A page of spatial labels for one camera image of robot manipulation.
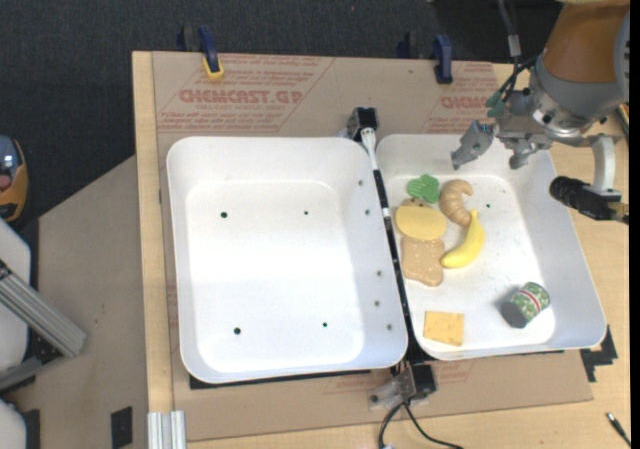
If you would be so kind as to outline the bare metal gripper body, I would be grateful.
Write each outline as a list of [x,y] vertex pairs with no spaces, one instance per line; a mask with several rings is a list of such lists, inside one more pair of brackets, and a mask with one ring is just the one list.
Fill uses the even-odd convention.
[[517,145],[536,143],[548,148],[552,142],[581,146],[584,134],[597,121],[575,114],[544,91],[516,91],[496,117],[494,134]]

